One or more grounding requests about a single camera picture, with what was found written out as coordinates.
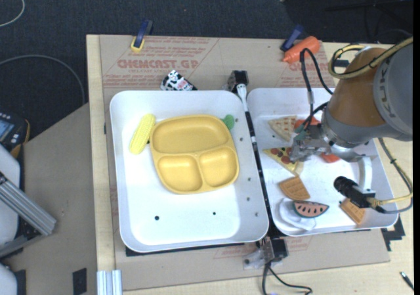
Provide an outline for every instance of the table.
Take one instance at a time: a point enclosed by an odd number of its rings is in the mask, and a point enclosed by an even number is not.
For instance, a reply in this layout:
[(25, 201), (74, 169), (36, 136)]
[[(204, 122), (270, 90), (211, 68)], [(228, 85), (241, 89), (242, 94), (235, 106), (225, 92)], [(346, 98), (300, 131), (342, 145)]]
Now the table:
[[(252, 43), (251, 39), (243, 40)], [(324, 43), (328, 57), (345, 43)], [(89, 75), (89, 109), (91, 118), (91, 142), (93, 157), (93, 189), (96, 232), (96, 262), (99, 271), (111, 271), (116, 268), (114, 252), (114, 236), (110, 205), (110, 189), (108, 177), (108, 157), (106, 136), (104, 134), (104, 101), (102, 88), (102, 69), (100, 56), (100, 36), (87, 36), (87, 61)], [(400, 165), (412, 177), (412, 142), (402, 143), (389, 140), (388, 147), (398, 158)], [(381, 154), (385, 171), (390, 179), (396, 196), (405, 195), (406, 187), (401, 182), (397, 172)], [(412, 290), (401, 278), (404, 271), (411, 279), (414, 272), (413, 258), (413, 211), (401, 214), (405, 236), (402, 240), (392, 241), (389, 252), (390, 262), (375, 265), (361, 265), (335, 269), (307, 271), (281, 275), (290, 284), (310, 286), (315, 294), (411, 294)], [(269, 291), (287, 293), (285, 288), (270, 276), (266, 287)], [(144, 290), (125, 291), (124, 294), (260, 294), (261, 277), (215, 281), (181, 286), (151, 288)]]

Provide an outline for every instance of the dark carpet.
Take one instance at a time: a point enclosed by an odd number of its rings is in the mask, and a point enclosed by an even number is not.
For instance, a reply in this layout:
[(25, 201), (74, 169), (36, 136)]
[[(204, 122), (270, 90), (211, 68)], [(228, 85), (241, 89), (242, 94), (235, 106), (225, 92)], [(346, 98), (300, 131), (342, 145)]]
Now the dark carpet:
[[(301, 37), (315, 35), (323, 41), (396, 43), (413, 34), (413, 2), (398, 0), (24, 2), (22, 16), (1, 26), (20, 12), (22, 2), (0, 0), (0, 107), (27, 118), (31, 137), (84, 102), (70, 70), (87, 92), (86, 35), (135, 35), (143, 18), (153, 20), (154, 35), (284, 39), (296, 24), (304, 27)], [(328, 11), (349, 5), (346, 10)], [(8, 61), (28, 55), (50, 58)]]

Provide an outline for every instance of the electronic device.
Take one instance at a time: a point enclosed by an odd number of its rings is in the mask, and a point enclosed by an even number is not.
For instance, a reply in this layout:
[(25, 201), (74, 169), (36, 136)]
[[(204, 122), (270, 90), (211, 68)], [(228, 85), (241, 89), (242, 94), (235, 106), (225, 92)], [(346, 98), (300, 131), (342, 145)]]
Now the electronic device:
[(0, 144), (17, 158), (20, 147), (28, 142), (29, 122), (19, 115), (0, 107)]

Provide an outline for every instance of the cardboard sheet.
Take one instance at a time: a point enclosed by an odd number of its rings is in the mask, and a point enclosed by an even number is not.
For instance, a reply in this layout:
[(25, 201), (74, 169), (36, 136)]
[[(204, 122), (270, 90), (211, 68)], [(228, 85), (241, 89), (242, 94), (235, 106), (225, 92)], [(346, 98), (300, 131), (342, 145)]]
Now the cardboard sheet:
[[(132, 39), (130, 35), (100, 36), (115, 260), (122, 271), (124, 290), (261, 276), (262, 270), (245, 270), (242, 263), (243, 256), (256, 250), (255, 243), (127, 255), (119, 235), (110, 100), (128, 89), (159, 89), (171, 70), (199, 90), (222, 89), (233, 70), (247, 71), (249, 92), (260, 87), (304, 87), (300, 62), (282, 62), (280, 39), (148, 36), (139, 54), (130, 50)], [(334, 87), (324, 49), (315, 57), (326, 85)], [(306, 69), (311, 86), (321, 87), (310, 58)], [(389, 261), (379, 229), (285, 239), (289, 256), (274, 268), (279, 273)]]

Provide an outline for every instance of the toy bread slice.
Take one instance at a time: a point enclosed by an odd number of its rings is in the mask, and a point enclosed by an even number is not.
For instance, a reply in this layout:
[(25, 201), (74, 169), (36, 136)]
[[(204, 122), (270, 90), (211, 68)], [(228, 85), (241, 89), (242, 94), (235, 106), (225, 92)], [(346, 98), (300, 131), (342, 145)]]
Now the toy bread slice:
[(155, 125), (155, 121), (156, 118), (153, 114), (146, 114), (142, 117), (130, 142), (130, 152), (132, 154), (137, 155), (143, 151), (149, 141), (150, 132)]
[(366, 210), (354, 205), (350, 199), (346, 198), (340, 204), (340, 208), (350, 217), (356, 224), (360, 224), (365, 216)]
[(310, 195), (299, 176), (282, 181), (279, 184), (283, 193), (293, 200), (309, 199)]

